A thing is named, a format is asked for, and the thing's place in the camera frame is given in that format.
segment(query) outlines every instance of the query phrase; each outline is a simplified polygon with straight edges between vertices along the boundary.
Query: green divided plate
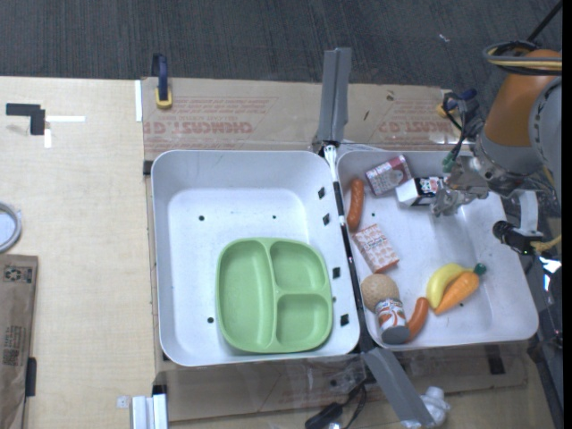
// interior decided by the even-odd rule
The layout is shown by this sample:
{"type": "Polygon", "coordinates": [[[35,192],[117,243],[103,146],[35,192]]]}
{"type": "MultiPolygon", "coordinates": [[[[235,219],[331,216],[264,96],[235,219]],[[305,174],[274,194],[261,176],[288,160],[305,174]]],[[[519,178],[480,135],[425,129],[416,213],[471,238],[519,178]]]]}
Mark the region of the green divided plate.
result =
{"type": "Polygon", "coordinates": [[[332,292],[324,259],[301,241],[229,243],[216,270],[216,310],[224,338],[255,353],[291,353],[324,343],[332,292]]]}

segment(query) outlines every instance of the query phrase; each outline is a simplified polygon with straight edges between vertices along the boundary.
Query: wooden table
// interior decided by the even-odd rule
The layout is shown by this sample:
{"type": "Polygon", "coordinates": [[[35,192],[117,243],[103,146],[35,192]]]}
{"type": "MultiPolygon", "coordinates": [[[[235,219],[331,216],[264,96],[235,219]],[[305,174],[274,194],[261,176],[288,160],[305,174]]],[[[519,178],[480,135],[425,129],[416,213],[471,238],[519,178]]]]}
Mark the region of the wooden table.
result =
{"type": "MultiPolygon", "coordinates": [[[[0,198],[21,210],[10,250],[39,257],[32,356],[36,395],[26,427],[130,427],[122,396],[149,395],[156,370],[146,184],[135,81],[0,78],[5,103],[41,105],[52,145],[29,119],[0,115],[0,198]]],[[[446,427],[551,427],[538,374],[527,384],[451,395],[446,427]]],[[[177,427],[302,427],[314,410],[225,418],[177,427]]],[[[352,426],[402,427],[386,401],[352,426]]]]}

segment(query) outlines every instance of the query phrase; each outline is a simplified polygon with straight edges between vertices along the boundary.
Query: white ring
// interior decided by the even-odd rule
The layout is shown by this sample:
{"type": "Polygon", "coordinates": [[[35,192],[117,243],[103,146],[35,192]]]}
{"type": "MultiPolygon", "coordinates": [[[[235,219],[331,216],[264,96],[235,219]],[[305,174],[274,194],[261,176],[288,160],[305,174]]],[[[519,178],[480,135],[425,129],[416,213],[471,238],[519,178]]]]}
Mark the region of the white ring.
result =
{"type": "Polygon", "coordinates": [[[12,233],[12,236],[4,243],[0,243],[0,253],[4,253],[8,249],[10,249],[16,241],[18,241],[18,238],[20,237],[21,234],[21,220],[20,217],[18,216],[18,213],[16,213],[16,210],[14,210],[11,206],[5,204],[4,202],[0,202],[0,211],[6,212],[8,216],[12,218],[12,220],[14,221],[14,225],[16,226],[14,227],[14,232],[12,233]]]}

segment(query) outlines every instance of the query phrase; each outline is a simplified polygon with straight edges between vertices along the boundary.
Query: sausage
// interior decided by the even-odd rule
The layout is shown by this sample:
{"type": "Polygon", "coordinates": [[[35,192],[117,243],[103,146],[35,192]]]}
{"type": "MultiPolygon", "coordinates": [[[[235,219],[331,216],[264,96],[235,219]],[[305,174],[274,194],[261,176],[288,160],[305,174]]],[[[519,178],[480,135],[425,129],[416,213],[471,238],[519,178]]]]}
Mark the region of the sausage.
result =
{"type": "Polygon", "coordinates": [[[409,337],[407,341],[412,341],[421,331],[427,319],[427,313],[429,313],[429,300],[425,297],[420,297],[417,299],[413,315],[411,315],[408,321],[409,337]]]}
{"type": "Polygon", "coordinates": [[[364,207],[364,182],[359,178],[354,178],[350,183],[351,200],[348,211],[348,227],[350,231],[355,231],[361,221],[361,210],[364,207]]]}

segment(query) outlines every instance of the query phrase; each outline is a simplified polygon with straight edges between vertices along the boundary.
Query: black fabric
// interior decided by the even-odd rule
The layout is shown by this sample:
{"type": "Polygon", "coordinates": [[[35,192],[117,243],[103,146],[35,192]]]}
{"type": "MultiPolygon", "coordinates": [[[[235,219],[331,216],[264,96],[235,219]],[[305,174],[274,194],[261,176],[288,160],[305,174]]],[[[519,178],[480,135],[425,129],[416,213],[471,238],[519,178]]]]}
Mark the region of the black fabric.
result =
{"type": "MultiPolygon", "coordinates": [[[[559,0],[0,0],[0,75],[320,82],[351,47],[350,82],[476,88],[506,73],[485,46],[526,39],[559,0]]],[[[562,11],[538,38],[562,48],[562,11]]]]}

